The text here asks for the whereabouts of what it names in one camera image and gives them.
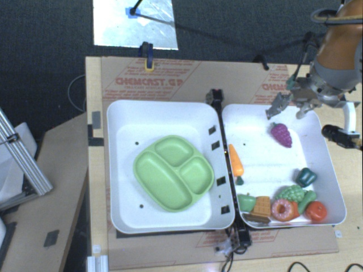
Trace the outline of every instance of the yellow clip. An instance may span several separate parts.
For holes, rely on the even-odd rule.
[[[151,68],[147,68],[147,59],[145,59],[145,70],[148,72],[148,73],[152,73],[155,69],[155,64],[154,64],[154,61],[153,63],[151,64]]]

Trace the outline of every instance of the toy carrot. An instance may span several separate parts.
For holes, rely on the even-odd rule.
[[[229,156],[231,159],[232,173],[234,176],[241,176],[244,172],[243,165],[238,157],[237,151],[232,144],[229,144]]]

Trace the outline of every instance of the wooden edge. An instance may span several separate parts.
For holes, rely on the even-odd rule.
[[[92,113],[100,112],[100,128],[93,137],[103,138],[101,58],[86,57],[87,124],[92,125]],[[92,256],[108,254],[107,206],[105,189],[104,147],[88,147],[90,188],[90,226]]]

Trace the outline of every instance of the cardboard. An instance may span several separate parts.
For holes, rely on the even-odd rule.
[[[93,86],[99,83],[97,80],[102,81],[102,90],[93,90],[90,94],[90,97],[102,97],[102,107],[98,109],[100,102],[91,102],[95,107],[88,111],[104,114],[102,137],[109,269],[224,261],[225,256],[216,253],[215,247],[226,240],[225,231],[131,237],[116,231],[109,218],[105,112],[111,102],[120,99],[203,102],[211,88],[223,89],[224,106],[231,103],[269,104],[279,91],[285,89],[285,81],[291,73],[289,69],[293,66],[269,65],[270,69],[265,71],[262,65],[255,63],[155,59],[155,71],[147,73],[143,58],[103,57],[94,58],[92,63],[94,65],[89,68],[92,73],[90,76],[87,74],[87,84]],[[251,237],[252,246],[244,255],[236,256],[236,260],[338,252],[331,226],[252,231]]]

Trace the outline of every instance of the binder clip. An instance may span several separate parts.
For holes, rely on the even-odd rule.
[[[153,45],[148,42],[143,42],[138,49],[139,57],[146,57],[145,59],[145,71],[154,71],[154,61],[153,61]]]

